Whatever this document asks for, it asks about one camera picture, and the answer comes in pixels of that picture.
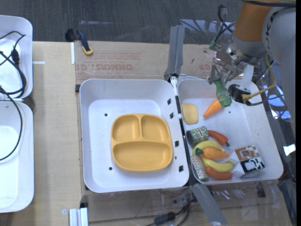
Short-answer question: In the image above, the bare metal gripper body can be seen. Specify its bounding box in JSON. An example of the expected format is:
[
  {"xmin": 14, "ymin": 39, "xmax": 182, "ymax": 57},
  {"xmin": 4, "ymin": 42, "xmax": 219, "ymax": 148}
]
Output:
[{"xmin": 212, "ymin": 41, "xmax": 259, "ymax": 80}]

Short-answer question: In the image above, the green bottle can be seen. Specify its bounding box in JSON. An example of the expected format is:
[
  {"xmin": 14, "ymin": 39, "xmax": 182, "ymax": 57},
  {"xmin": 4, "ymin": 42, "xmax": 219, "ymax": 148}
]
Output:
[{"xmin": 213, "ymin": 80, "xmax": 233, "ymax": 108}]

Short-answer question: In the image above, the orange carrot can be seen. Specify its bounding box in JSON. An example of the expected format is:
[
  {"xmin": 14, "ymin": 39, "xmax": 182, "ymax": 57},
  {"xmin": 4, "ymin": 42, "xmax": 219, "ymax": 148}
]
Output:
[
  {"xmin": 203, "ymin": 98, "xmax": 223, "ymax": 118},
  {"xmin": 194, "ymin": 146, "xmax": 230, "ymax": 161}
]

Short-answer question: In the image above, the pale yellow bread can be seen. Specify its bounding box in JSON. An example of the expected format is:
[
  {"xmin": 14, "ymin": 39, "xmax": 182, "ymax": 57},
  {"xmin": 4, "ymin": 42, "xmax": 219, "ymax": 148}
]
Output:
[{"xmin": 181, "ymin": 103, "xmax": 199, "ymax": 125}]

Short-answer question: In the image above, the white plastic tray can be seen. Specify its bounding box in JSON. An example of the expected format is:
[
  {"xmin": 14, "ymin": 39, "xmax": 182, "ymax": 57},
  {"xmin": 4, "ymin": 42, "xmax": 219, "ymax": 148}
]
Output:
[
  {"xmin": 176, "ymin": 79, "xmax": 284, "ymax": 186},
  {"xmin": 79, "ymin": 78, "xmax": 190, "ymax": 194}
]

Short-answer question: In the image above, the red orange chili pepper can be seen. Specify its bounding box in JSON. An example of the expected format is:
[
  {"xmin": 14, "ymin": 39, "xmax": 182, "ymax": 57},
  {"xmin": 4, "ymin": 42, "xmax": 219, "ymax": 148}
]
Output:
[{"xmin": 207, "ymin": 129, "xmax": 231, "ymax": 147}]

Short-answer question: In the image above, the green and white can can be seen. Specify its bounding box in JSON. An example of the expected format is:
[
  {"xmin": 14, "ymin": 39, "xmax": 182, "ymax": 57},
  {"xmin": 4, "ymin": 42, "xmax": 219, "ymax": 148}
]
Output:
[{"xmin": 186, "ymin": 126, "xmax": 209, "ymax": 145}]

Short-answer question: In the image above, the brown cardboard board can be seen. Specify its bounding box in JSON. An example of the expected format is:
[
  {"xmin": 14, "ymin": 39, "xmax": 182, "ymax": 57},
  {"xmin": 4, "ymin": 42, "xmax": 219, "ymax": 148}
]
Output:
[{"xmin": 74, "ymin": 40, "xmax": 292, "ymax": 223}]

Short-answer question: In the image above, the yellow banana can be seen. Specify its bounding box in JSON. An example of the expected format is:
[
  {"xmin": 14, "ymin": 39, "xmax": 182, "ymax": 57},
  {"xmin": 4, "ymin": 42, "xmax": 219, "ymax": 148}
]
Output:
[
  {"xmin": 192, "ymin": 140, "xmax": 226, "ymax": 156},
  {"xmin": 199, "ymin": 155, "xmax": 234, "ymax": 173}
]

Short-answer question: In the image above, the brown and white carton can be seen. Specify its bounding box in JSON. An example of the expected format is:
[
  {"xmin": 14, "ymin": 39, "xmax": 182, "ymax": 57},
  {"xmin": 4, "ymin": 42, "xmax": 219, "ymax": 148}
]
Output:
[{"xmin": 234, "ymin": 145, "xmax": 260, "ymax": 162}]

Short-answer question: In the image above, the black and white carton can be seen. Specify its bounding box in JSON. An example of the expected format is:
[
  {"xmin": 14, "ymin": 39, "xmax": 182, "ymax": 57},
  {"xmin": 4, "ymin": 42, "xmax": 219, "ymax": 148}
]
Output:
[{"xmin": 239, "ymin": 156, "xmax": 266, "ymax": 174}]

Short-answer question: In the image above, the orange sausage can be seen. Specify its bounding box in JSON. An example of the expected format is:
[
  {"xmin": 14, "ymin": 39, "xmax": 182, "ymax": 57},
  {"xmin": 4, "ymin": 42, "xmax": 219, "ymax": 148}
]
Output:
[{"xmin": 205, "ymin": 166, "xmax": 233, "ymax": 181}]

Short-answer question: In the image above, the yellow divided plate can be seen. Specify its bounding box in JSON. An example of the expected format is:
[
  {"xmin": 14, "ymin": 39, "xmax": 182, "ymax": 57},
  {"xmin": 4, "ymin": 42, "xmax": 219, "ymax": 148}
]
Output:
[{"xmin": 110, "ymin": 113, "xmax": 174, "ymax": 172}]

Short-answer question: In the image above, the black cylinder on white bracket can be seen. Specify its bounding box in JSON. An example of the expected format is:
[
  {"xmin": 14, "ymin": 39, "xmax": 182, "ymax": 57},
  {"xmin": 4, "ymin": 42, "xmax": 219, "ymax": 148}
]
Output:
[{"xmin": 228, "ymin": 65, "xmax": 255, "ymax": 105}]

